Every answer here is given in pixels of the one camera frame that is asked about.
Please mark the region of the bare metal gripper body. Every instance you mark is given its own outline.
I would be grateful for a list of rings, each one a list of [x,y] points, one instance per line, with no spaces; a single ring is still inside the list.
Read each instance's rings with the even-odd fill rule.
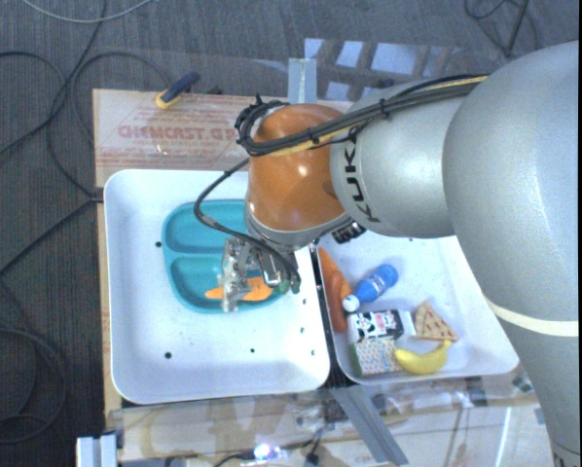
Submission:
[[[222,274],[235,273],[238,279],[248,270],[253,270],[254,276],[260,276],[267,286],[290,285],[288,269],[274,254],[244,239],[227,238],[222,257]]]

